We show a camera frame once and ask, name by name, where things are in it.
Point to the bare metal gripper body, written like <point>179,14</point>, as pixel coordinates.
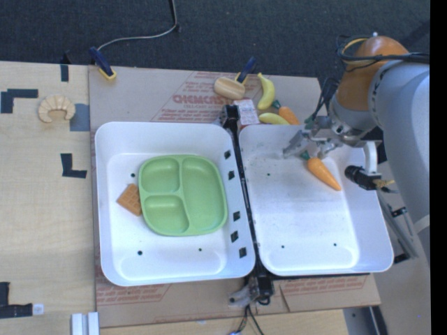
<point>326,128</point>

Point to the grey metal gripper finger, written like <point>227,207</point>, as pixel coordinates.
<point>295,146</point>
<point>327,149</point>

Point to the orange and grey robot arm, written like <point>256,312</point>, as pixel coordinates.
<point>401,96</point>

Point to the orange carrot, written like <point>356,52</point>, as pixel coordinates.
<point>289,115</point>
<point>323,173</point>

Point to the yellow banana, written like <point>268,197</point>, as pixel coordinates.
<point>267,93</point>
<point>273,118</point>

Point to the white and pink carton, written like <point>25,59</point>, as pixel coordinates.
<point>247,113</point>

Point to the white plastic tray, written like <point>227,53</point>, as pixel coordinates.
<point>167,257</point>
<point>307,222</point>

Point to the beige bread bun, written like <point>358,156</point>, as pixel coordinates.
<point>228,88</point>

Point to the green divided plate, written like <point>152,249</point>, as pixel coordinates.
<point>195,187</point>

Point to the brown cardboard board, red print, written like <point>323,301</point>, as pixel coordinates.
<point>146,96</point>

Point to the orange waffle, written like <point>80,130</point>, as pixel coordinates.
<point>130,199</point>

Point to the beige croissant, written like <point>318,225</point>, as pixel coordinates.
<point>56,102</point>

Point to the black cylinder on white bracket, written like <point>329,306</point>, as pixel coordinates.
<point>361,177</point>

